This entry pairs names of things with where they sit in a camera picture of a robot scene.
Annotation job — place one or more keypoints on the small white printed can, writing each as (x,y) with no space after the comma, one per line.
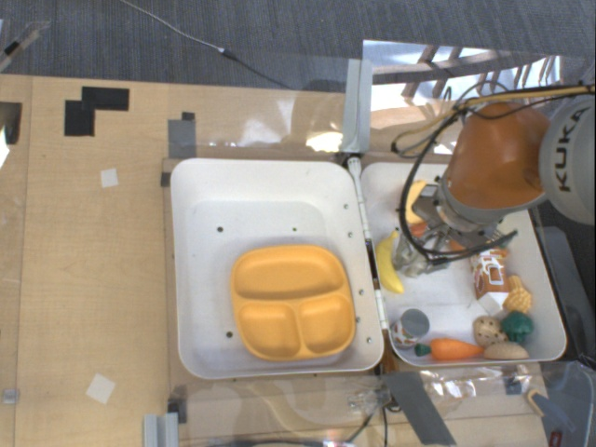
(410,329)

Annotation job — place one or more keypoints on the orange divided plate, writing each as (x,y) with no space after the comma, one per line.
(288,296)

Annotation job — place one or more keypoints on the brown and white carton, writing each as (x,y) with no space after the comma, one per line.
(489,277)

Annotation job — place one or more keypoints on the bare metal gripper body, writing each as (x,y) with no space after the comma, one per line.
(435,217)

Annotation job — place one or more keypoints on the yellow wedge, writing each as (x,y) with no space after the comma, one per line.
(415,203)

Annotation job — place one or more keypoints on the orange carrot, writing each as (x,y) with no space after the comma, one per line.
(454,349)

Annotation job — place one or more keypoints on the tan bread roll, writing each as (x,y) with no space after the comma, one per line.
(506,351)

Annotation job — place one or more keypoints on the orange toy sausage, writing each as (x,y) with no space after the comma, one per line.
(419,229)

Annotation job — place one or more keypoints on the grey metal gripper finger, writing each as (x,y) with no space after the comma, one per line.
(404,259)
(433,262)

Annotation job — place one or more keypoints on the yellow banana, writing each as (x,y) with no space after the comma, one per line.
(388,268)

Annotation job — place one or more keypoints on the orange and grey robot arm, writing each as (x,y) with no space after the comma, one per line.
(498,152)

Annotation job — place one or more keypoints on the speckled tan biscuit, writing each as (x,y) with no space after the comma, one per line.
(489,331)

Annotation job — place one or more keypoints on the white plastic tray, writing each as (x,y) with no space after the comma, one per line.
(442,296)
(279,203)

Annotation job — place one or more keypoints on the yellow toy bread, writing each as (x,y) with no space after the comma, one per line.
(518,298)

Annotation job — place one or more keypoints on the thin black and white rod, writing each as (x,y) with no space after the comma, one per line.
(364,221)

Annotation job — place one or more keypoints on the green broccoli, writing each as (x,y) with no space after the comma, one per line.
(518,326)

